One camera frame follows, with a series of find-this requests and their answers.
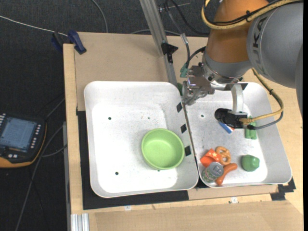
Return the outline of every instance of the toy sausage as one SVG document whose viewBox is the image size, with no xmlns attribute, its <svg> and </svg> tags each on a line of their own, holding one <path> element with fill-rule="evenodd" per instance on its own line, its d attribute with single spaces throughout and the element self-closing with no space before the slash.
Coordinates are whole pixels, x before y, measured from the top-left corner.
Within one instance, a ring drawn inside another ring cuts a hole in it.
<svg viewBox="0 0 308 231">
<path fill-rule="evenodd" d="M 219 185 L 219 186 L 222 185 L 222 182 L 225 179 L 226 174 L 228 174 L 230 171 L 233 171 L 233 170 L 236 170 L 236 169 L 237 169 L 236 163 L 231 163 L 231 164 L 224 166 L 223 167 L 224 172 L 223 172 L 222 176 L 220 176 L 216 179 L 216 181 L 215 181 L 216 184 Z"/>
</svg>

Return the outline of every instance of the black floor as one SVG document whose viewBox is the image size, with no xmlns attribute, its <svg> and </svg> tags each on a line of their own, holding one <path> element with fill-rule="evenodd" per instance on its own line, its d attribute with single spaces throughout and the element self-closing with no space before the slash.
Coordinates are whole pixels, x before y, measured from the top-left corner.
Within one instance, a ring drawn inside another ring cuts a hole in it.
<svg viewBox="0 0 308 231">
<path fill-rule="evenodd" d="M 106 17 L 108 32 L 132 33 L 147 29 L 139 0 L 95 0 Z M 190 3 L 181 9 L 199 31 L 209 32 L 200 18 L 204 0 L 174 0 Z M 200 36 L 188 29 L 176 10 L 172 13 L 187 36 Z M 105 32 L 105 22 L 90 0 L 0 0 L 0 16 L 25 24 L 67 33 L 70 29 Z M 166 14 L 166 30 L 177 32 Z M 52 33 L 29 28 L 0 17 L 0 112 L 46 116 L 64 98 L 63 56 L 51 44 Z M 65 103 L 47 119 L 47 140 L 65 122 Z M 63 146 L 60 131 L 45 154 Z M 36 163 L 18 169 L 0 169 L 0 230 L 13 231 L 21 214 Z M 20 231 L 66 230 L 64 156 L 42 158 L 23 215 Z"/>
</svg>

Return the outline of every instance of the metal pole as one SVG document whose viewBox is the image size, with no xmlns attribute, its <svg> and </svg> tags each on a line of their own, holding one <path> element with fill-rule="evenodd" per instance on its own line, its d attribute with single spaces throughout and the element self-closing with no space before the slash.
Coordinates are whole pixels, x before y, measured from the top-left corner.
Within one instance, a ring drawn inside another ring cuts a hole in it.
<svg viewBox="0 0 308 231">
<path fill-rule="evenodd" d="M 156 44 L 158 53 L 159 55 L 163 56 L 164 54 L 161 45 L 163 42 L 168 43 L 168 41 L 162 20 L 160 18 L 160 14 L 158 12 L 158 6 L 156 4 L 156 1 L 155 0 L 139 0 L 139 1 L 143 9 L 143 13 L 145 15 L 145 19 L 148 23 L 151 34 L 153 36 L 154 42 Z M 164 60 L 165 60 L 168 81 L 171 84 L 177 86 L 177 79 L 175 76 L 173 63 L 168 61 L 166 54 L 164 55 Z"/>
</svg>

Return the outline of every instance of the white tray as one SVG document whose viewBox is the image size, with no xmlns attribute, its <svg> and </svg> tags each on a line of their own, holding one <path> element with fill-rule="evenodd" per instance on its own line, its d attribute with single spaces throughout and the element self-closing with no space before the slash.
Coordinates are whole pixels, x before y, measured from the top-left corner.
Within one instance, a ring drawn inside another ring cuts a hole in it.
<svg viewBox="0 0 308 231">
<path fill-rule="evenodd" d="M 249 83 L 243 94 L 244 112 L 248 115 L 256 117 L 272 112 L 267 93 L 261 85 Z M 210 187 L 230 187 L 287 183 L 292 173 L 276 124 L 257 130 L 256 140 L 246 139 L 244 129 L 236 129 L 228 134 L 220 126 L 214 118 L 218 108 L 232 109 L 230 91 L 217 90 L 214 95 L 207 95 L 198 99 L 195 104 L 186 106 L 200 178 L 204 170 L 200 158 L 211 148 L 226 147 L 231 153 L 231 162 L 238 165 L 237 170 L 231 171 L 225 177 L 221 186 L 203 181 L 204 184 Z M 273 120 L 273 117 L 259 120 L 257 126 Z M 242 168 L 241 158 L 246 154 L 260 159 L 257 170 L 247 172 Z"/>
<path fill-rule="evenodd" d="M 84 90 L 90 183 L 104 198 L 187 190 L 198 182 L 198 169 L 178 89 L 167 82 L 94 81 Z M 175 169 L 154 170 L 141 153 L 143 136 L 167 128 L 190 147 Z"/>
</svg>

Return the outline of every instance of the wooden table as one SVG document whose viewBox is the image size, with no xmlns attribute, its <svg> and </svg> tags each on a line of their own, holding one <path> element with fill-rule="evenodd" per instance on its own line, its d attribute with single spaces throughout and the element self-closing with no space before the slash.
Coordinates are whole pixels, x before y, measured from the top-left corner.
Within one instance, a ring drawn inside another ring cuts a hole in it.
<svg viewBox="0 0 308 231">
<path fill-rule="evenodd" d="M 281 96 L 285 110 L 277 124 L 296 189 L 286 200 L 272 201 L 277 185 L 188 190 L 189 200 L 84 210 L 82 203 L 79 133 L 76 111 L 84 111 L 83 89 L 94 80 L 167 81 L 163 58 L 158 56 L 152 36 L 84 33 L 79 36 L 87 49 L 79 55 L 72 44 L 64 45 L 64 75 L 68 139 L 69 201 L 71 214 L 88 213 L 90 231 L 156 230 L 303 230 L 303 127 L 296 91 L 267 81 Z M 188 38 L 194 52 L 206 45 L 206 38 Z M 178 82 L 186 61 L 180 37 L 168 36 L 178 46 L 173 54 Z M 201 54 L 191 64 L 198 64 Z M 258 82 L 248 71 L 244 81 Z M 279 107 L 269 96 L 273 110 Z"/>
</svg>

